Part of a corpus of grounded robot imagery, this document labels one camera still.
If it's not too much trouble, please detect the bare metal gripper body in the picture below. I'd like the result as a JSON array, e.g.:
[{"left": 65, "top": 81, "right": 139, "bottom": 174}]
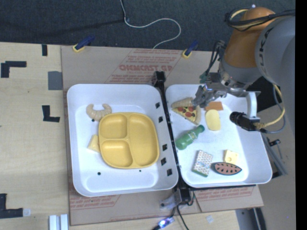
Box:
[{"left": 203, "top": 72, "right": 241, "bottom": 98}]

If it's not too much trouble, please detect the orange cracker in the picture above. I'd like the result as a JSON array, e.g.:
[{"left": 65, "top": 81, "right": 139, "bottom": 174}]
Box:
[{"left": 204, "top": 101, "right": 224, "bottom": 112}]

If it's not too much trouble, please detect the pizza slice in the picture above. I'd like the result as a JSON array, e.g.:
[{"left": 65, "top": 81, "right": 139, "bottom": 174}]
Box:
[{"left": 171, "top": 105, "right": 202, "bottom": 126}]

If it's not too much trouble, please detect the yellow oval chip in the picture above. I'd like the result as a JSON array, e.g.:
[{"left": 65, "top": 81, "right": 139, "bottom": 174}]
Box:
[{"left": 204, "top": 109, "right": 222, "bottom": 132}]

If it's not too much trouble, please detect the thin black rod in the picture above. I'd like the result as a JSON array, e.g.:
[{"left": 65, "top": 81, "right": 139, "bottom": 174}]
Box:
[{"left": 158, "top": 85, "right": 183, "bottom": 189}]

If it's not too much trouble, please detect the green bottle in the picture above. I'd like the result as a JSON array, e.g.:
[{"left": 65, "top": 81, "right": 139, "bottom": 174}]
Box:
[{"left": 175, "top": 124, "right": 206, "bottom": 151}]

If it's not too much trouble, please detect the white plastic tray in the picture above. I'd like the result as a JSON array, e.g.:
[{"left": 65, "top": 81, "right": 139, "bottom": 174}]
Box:
[
  {"left": 66, "top": 83, "right": 179, "bottom": 197},
  {"left": 165, "top": 83, "right": 273, "bottom": 189}
]

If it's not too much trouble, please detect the yellow cheese cube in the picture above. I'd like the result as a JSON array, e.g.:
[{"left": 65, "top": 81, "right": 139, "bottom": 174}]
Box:
[{"left": 223, "top": 149, "right": 239, "bottom": 164}]

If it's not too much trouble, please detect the patterned white carton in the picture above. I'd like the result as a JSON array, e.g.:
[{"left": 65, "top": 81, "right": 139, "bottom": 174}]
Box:
[{"left": 191, "top": 149, "right": 214, "bottom": 178}]

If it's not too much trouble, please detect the watermelon slice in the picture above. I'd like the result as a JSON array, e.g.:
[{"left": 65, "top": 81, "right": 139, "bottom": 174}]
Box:
[{"left": 210, "top": 161, "right": 243, "bottom": 176}]

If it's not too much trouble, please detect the yellow divided plate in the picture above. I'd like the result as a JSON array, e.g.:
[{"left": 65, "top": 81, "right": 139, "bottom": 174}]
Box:
[{"left": 97, "top": 112, "right": 160, "bottom": 170}]

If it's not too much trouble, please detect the beige croissant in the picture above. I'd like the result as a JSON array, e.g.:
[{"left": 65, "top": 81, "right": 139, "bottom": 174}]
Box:
[{"left": 85, "top": 103, "right": 113, "bottom": 122}]

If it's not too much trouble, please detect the brown cardboard board red print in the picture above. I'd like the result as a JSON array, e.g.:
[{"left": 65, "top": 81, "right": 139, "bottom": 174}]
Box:
[{"left": 60, "top": 45, "right": 264, "bottom": 226}]

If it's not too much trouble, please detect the yellow cheese wedge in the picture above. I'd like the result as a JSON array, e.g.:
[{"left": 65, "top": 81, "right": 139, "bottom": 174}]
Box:
[{"left": 86, "top": 134, "right": 101, "bottom": 153}]

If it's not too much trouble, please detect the black cylinder on white bracket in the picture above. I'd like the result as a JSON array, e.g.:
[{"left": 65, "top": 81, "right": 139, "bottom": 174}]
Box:
[{"left": 229, "top": 91, "right": 261, "bottom": 132}]

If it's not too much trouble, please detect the black block with thin wires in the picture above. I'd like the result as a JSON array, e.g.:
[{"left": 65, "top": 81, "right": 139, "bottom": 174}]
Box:
[
  {"left": 173, "top": 185, "right": 193, "bottom": 206},
  {"left": 152, "top": 70, "right": 167, "bottom": 88}
]

